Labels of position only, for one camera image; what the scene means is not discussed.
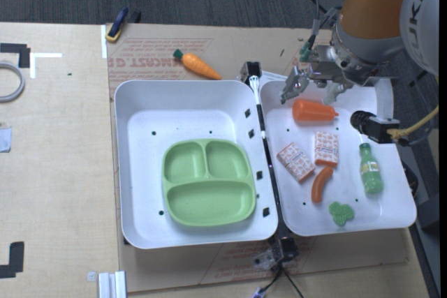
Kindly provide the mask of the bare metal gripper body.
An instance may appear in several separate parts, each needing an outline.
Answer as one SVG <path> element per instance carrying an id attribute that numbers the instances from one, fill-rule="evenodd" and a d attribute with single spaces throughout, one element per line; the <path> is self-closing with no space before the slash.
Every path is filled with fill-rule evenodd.
<path id="1" fill-rule="evenodd" d="M 351 88 L 365 86 L 378 73 L 378 64 L 355 55 L 342 45 L 317 45 L 309 57 L 307 77 Z"/>

